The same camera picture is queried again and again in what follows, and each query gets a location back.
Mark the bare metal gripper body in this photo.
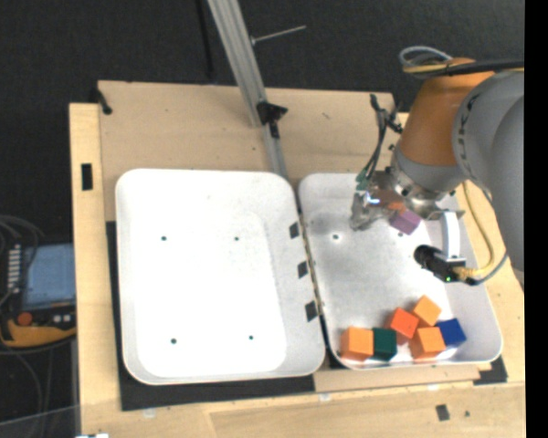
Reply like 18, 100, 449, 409
364, 170, 445, 221

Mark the purple cube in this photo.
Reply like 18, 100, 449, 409
388, 209, 422, 236

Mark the white plastic tray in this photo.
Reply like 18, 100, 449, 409
114, 167, 327, 387
297, 172, 504, 371

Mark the orange cube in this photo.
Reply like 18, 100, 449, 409
411, 295, 443, 328
409, 326, 448, 360
339, 326, 375, 361

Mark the red cube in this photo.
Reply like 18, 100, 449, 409
385, 307, 420, 342

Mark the green cube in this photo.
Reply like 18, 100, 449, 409
371, 327, 399, 360

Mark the blue cube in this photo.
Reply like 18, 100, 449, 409
435, 318, 469, 349

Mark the pale wood board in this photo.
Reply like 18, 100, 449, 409
97, 78, 495, 394

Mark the black cylinder on white bracket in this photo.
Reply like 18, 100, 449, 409
413, 210, 468, 285

